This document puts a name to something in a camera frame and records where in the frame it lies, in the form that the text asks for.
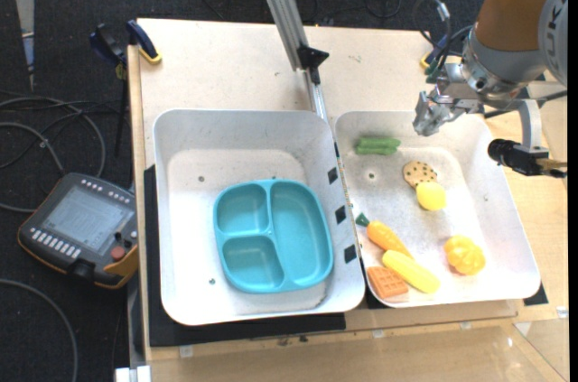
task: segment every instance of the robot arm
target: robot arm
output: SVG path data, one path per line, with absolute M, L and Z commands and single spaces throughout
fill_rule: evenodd
M 540 146 L 539 108 L 518 94 L 548 69 L 567 87 L 568 0 L 484 0 L 458 62 L 430 67 L 429 94 L 420 93 L 414 129 L 436 133 L 462 114 L 484 106 L 517 110 L 523 122 L 522 144 L 496 140 L 489 155 L 525 175 L 565 176 Z

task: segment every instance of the table top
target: table top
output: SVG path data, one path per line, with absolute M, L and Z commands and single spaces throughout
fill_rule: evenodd
M 272 24 L 154 19 L 138 22 L 163 55 L 160 64 L 149 65 L 139 59 L 135 47 L 128 47 L 127 51 L 144 357 L 154 377 L 158 375 L 163 380 L 163 376 L 171 375 L 182 381 L 230 377 L 244 380 L 238 372 L 242 355 L 247 368 L 251 367 L 241 373 L 247 380 L 269 380 L 273 374 L 276 380 L 288 380 L 292 371 L 308 374 L 308 378 L 317 375 L 337 380 L 349 380 L 359 374 L 366 376 L 366 380 L 379 380 L 386 371 L 421 380 L 426 368 L 430 378 L 424 380 L 431 380 L 436 371 L 446 379 L 452 380 L 455 375 L 458 380 L 460 363 L 455 361 L 471 362 L 476 352 L 483 351 L 497 355 L 498 362 L 484 370 L 508 371 L 516 363 L 525 380 L 563 380 L 553 365 L 553 359 L 559 355 L 545 356 L 543 350 L 538 350 L 524 336 L 527 337 L 535 321 L 558 322 L 559 313 L 569 306 L 567 190 L 560 180 L 528 178 L 509 169 L 504 172 L 548 303 L 527 306 L 521 300 L 507 300 L 378 310 L 370 310 L 362 303 L 345 313 L 345 331 L 214 342 L 187 349 L 151 348 L 147 344 L 142 175 L 154 163 L 154 120 L 162 112 L 179 107 L 307 110 L 311 104 L 303 74 L 291 70 Z M 335 27 L 305 27 L 305 31 L 313 48 L 330 54 L 320 73 L 331 127 L 337 117 L 351 110 L 413 110 L 419 91 L 429 89 L 419 65 L 429 45 L 417 32 Z M 565 139 L 565 102 L 560 105 L 557 103 L 545 111 L 548 116 L 543 121 L 543 145 L 549 145 L 546 126 L 556 127 L 552 133 L 556 140 Z M 496 116 L 486 123 L 494 136 L 521 141 L 521 124 L 516 113 Z M 558 150 L 564 147 L 558 143 L 552 146 L 553 157 L 557 157 L 555 149 L 561 153 Z M 540 335 L 543 339 L 548 333 Z M 551 341 L 545 347 L 552 349 L 556 343 Z M 448 370 L 448 356 L 440 353 L 444 345 L 451 350 L 455 371 Z M 564 348 L 561 352 L 563 358 L 569 358 L 564 356 Z M 351 364 L 343 367 L 340 363 L 336 367 L 335 362 L 330 363 L 334 358 L 345 358 Z

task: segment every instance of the black carpet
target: black carpet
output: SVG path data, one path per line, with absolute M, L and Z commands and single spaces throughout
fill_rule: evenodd
M 297 1 L 306 24 L 424 29 L 434 38 L 444 30 L 432 8 L 423 9 L 420 26 L 415 25 L 412 10 L 417 0 Z M 475 21 L 483 0 L 442 1 L 457 30 Z M 6 106 L 6 101 L 30 96 L 31 91 L 15 0 L 0 0 L 0 122 L 46 128 L 66 172 L 96 174 L 102 169 L 102 178 L 128 187 L 132 170 L 127 126 L 119 155 L 114 153 L 122 82 L 90 49 L 89 34 L 104 23 L 126 43 L 125 22 L 137 17 L 272 22 L 265 0 L 35 0 L 37 97 Z M 81 119 L 63 119 L 70 113 L 64 107 L 47 108 L 54 102 L 45 97 L 75 101 L 75 107 L 87 111 L 106 143 L 104 161 L 93 130 Z M 0 203 L 33 209 L 58 177 L 53 160 L 33 136 L 22 129 L 0 128 Z M 31 286 L 61 307 L 78 341 L 80 381 L 112 380 L 114 368 L 129 365 L 126 291 L 77 283 L 25 254 L 16 243 L 16 231 L 26 217 L 0 209 L 0 278 Z M 70 337 L 58 313 L 30 291 L 11 284 L 0 284 L 0 289 L 0 379 L 70 380 Z

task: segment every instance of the blue tray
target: blue tray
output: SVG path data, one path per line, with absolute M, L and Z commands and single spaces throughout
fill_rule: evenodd
M 260 180 L 224 190 L 213 224 L 225 275 L 248 293 L 280 293 L 318 284 L 333 249 L 322 206 L 306 185 Z

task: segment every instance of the device screen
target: device screen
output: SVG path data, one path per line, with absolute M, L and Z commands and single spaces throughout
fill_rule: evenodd
M 110 234 L 122 228 L 133 214 L 127 207 L 73 187 L 42 225 L 98 252 Z

